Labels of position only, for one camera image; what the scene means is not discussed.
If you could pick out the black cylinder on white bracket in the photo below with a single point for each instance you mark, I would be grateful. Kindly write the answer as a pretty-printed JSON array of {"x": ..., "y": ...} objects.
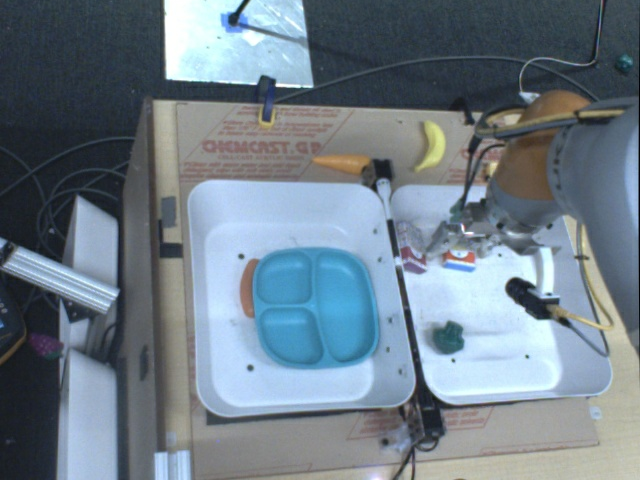
[{"x": 527, "y": 295}]

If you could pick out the white plastic tray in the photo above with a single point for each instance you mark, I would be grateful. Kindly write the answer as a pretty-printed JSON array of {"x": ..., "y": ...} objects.
[
  {"x": 500, "y": 358},
  {"x": 300, "y": 218}
]

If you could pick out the yellow banana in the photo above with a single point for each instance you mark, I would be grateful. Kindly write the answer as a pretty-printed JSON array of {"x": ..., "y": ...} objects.
[{"x": 435, "y": 145}]

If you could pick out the small dark green toy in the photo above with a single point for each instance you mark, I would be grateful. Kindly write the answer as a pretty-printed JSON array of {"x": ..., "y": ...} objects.
[{"x": 624, "y": 63}]

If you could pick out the orange carrot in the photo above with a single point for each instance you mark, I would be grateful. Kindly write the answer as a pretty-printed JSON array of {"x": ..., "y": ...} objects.
[{"x": 342, "y": 163}]

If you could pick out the brown cardboard board red print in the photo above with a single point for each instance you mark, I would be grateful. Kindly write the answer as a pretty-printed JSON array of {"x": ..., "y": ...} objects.
[{"x": 280, "y": 138}]

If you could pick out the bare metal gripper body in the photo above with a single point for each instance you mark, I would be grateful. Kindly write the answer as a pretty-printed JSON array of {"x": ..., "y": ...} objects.
[{"x": 505, "y": 233}]

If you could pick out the orange sausage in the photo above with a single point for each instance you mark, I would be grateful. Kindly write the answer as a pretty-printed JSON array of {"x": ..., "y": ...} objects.
[{"x": 247, "y": 288}]

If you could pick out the green broccoli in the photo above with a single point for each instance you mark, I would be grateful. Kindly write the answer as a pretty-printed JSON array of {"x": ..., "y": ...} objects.
[{"x": 448, "y": 338}]

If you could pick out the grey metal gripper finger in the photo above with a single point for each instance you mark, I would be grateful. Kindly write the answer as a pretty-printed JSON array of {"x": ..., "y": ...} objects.
[
  {"x": 485, "y": 249},
  {"x": 437, "y": 240}
]

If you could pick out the blue divided plate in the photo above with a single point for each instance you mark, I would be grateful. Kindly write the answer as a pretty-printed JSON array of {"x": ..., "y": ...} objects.
[{"x": 315, "y": 308}]

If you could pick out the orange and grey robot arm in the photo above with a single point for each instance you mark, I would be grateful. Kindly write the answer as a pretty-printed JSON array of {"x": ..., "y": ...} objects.
[{"x": 590, "y": 168}]

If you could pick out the red white blue carton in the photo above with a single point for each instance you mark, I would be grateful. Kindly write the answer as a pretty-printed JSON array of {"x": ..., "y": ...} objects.
[{"x": 459, "y": 261}]

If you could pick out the purple grapes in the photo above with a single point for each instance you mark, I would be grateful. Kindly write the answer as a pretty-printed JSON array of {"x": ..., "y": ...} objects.
[{"x": 46, "y": 346}]

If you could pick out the thin black and white rod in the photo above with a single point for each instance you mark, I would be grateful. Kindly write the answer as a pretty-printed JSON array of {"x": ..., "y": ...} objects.
[{"x": 400, "y": 273}]

